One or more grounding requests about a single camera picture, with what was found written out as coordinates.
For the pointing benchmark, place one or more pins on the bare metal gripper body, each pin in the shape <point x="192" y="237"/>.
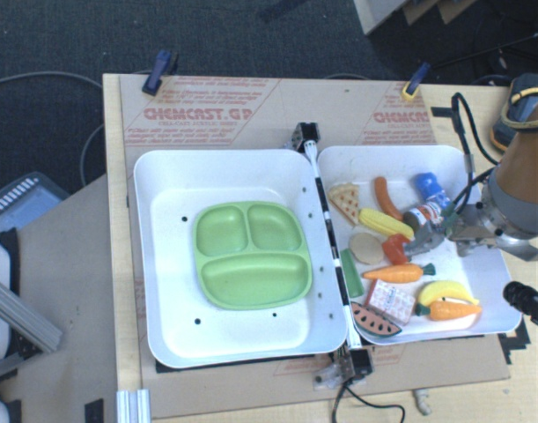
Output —
<point x="473" y="225"/>

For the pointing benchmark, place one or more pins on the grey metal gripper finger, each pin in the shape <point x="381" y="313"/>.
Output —
<point x="471" y="247"/>
<point x="425" y="240"/>

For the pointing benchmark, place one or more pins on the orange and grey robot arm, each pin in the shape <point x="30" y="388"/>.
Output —
<point x="517" y="179"/>

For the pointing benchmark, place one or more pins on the small orange and white can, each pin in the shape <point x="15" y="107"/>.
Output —
<point x="425" y="214"/>

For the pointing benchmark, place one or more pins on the red pepper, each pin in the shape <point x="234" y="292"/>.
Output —
<point x="394" y="251"/>

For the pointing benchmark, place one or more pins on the white plastic tray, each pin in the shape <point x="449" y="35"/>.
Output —
<point x="171" y="254"/>
<point x="466" y="280"/>

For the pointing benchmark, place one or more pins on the orange carrot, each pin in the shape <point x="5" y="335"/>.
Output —
<point x="453" y="310"/>
<point x="394" y="273"/>

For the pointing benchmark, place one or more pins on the yellow corn cob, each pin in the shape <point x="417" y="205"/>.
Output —
<point x="383" y="223"/>

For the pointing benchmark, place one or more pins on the yellow banana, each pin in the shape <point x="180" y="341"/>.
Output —
<point x="444" y="290"/>

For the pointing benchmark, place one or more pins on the blue bottle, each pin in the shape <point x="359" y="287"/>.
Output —
<point x="431" y="187"/>

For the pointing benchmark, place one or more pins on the orange sausage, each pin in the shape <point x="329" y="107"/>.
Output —
<point x="385" y="198"/>

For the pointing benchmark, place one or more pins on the tan round biscuit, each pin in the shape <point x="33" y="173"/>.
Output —
<point x="366" y="248"/>

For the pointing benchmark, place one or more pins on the pink and white carton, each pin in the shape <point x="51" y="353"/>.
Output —
<point x="389" y="301"/>

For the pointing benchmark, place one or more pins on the green flat bar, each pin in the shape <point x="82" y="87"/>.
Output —
<point x="352" y="273"/>

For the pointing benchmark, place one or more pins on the tan pizza slice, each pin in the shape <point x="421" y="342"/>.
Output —
<point x="345" y="201"/>

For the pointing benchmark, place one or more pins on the red watermelon slice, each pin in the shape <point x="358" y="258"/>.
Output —
<point x="374" y="322"/>

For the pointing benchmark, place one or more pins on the thin black and white rod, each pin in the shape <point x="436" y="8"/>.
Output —
<point x="328" y="223"/>

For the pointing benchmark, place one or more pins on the green divided plate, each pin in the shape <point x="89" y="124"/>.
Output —
<point x="251" y="271"/>

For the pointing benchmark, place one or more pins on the brown cardboard board red print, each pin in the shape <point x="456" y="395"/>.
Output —
<point x="268" y="104"/>

